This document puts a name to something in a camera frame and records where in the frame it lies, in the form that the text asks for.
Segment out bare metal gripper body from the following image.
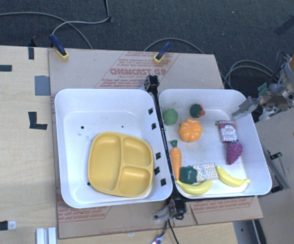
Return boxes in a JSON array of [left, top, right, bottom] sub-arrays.
[[256, 83, 294, 112]]

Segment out red and white carton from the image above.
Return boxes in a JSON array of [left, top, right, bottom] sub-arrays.
[[217, 119, 238, 144]]

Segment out purple grapes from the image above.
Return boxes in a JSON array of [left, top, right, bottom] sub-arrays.
[[225, 140, 244, 166]]

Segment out green and orange toy fruit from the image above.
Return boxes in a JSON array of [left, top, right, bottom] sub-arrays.
[[189, 103, 206, 119]]

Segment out white plastic tray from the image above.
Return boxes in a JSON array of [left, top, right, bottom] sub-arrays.
[[54, 88, 174, 209], [158, 88, 273, 200]]

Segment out orange pumpkin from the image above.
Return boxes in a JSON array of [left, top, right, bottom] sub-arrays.
[[178, 118, 204, 143]]

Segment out yellow banana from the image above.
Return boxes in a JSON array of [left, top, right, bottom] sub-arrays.
[[175, 178, 214, 196], [215, 165, 251, 188]]

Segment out white patterned packet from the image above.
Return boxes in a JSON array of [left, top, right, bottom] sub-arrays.
[[192, 162, 220, 182]]

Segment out green apple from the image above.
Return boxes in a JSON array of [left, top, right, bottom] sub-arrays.
[[162, 108, 179, 126]]

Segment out orange carrot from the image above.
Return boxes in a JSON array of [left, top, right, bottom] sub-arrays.
[[169, 139, 183, 181]]

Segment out thin black rod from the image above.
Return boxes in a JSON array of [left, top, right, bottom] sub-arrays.
[[150, 89, 180, 201]]

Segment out green broccoli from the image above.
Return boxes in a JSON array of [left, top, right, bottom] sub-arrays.
[[179, 165, 199, 185]]

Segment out yellow divided plate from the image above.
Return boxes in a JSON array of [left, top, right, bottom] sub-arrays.
[[87, 131, 155, 198]]

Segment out brown cardboard board red print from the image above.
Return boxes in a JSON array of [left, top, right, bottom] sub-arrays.
[[47, 47, 264, 240]]

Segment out black cylinder on white bracket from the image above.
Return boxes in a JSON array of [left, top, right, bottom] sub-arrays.
[[251, 106, 276, 123]]

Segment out black block with thin wires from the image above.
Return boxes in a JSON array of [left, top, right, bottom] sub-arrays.
[[144, 75, 160, 93], [171, 198, 188, 220]]

